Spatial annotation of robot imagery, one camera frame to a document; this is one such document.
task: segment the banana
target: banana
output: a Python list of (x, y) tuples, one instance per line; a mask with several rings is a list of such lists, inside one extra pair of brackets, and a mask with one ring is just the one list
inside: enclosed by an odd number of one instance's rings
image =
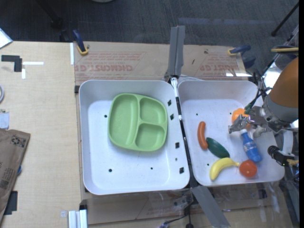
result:
[(230, 159), (229, 157), (226, 158), (222, 158), (219, 159), (217, 161), (215, 161), (209, 171), (209, 176), (211, 180), (214, 180), (217, 178), (218, 174), (220, 173), (220, 171), (224, 168), (227, 168), (229, 166), (238, 166), (239, 162), (234, 162), (232, 159)]

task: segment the plastic bottle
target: plastic bottle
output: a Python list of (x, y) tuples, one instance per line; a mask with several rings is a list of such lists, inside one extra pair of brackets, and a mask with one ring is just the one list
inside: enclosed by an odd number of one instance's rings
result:
[(262, 157), (257, 151), (256, 143), (253, 139), (248, 136), (248, 132), (246, 129), (242, 129), (240, 131), (241, 136), (243, 137), (243, 148), (250, 160), (254, 163), (258, 163), (262, 160)]

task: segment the brown paper bag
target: brown paper bag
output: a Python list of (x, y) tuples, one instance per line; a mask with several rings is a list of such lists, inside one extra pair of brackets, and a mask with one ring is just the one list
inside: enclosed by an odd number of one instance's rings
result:
[(0, 224), (19, 166), (29, 142), (29, 133), (0, 129)]

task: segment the cucumber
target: cucumber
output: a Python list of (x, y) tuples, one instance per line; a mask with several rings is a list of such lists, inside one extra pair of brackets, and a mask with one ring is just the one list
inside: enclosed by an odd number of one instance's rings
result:
[(206, 138), (206, 141), (208, 143), (208, 149), (215, 156), (217, 156), (219, 158), (230, 157), (229, 152), (219, 142), (217, 142), (216, 140), (214, 140), (212, 138)]

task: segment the bottle label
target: bottle label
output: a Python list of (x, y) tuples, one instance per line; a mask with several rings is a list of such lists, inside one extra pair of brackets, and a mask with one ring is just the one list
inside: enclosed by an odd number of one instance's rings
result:
[(255, 149), (257, 146), (254, 141), (247, 142), (244, 144), (244, 150), (247, 152), (248, 150)]

